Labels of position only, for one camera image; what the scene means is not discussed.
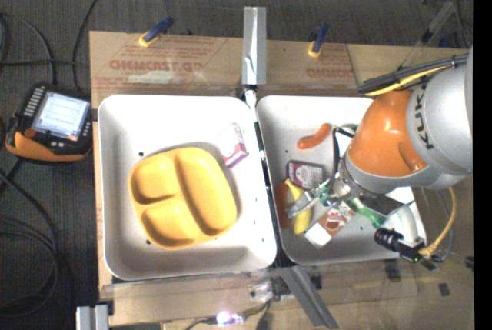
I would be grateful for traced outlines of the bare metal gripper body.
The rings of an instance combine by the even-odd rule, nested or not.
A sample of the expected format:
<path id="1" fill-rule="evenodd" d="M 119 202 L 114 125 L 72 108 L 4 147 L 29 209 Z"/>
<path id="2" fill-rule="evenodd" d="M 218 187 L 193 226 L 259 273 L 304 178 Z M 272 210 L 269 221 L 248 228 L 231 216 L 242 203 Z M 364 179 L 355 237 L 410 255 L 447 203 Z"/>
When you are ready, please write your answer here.
<path id="1" fill-rule="evenodd" d="M 350 177 L 329 178 L 314 190 L 314 197 L 322 205 L 335 205 L 351 193 L 353 184 L 354 182 Z"/>

